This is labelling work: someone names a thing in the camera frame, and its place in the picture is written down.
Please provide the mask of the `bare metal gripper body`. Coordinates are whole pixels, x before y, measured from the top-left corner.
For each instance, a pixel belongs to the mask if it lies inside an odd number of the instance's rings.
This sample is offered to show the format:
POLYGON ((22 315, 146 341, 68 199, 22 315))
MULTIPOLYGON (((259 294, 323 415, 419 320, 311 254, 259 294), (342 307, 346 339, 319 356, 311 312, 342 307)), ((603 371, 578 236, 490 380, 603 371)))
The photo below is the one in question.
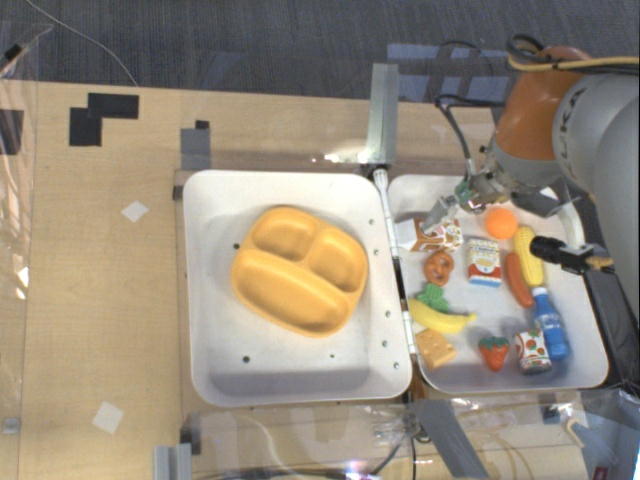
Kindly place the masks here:
POLYGON ((499 166, 483 167, 476 171, 466 166, 463 179, 454 189, 458 206, 473 214, 484 212, 488 206, 509 200, 509 186, 503 183, 504 170, 499 166))

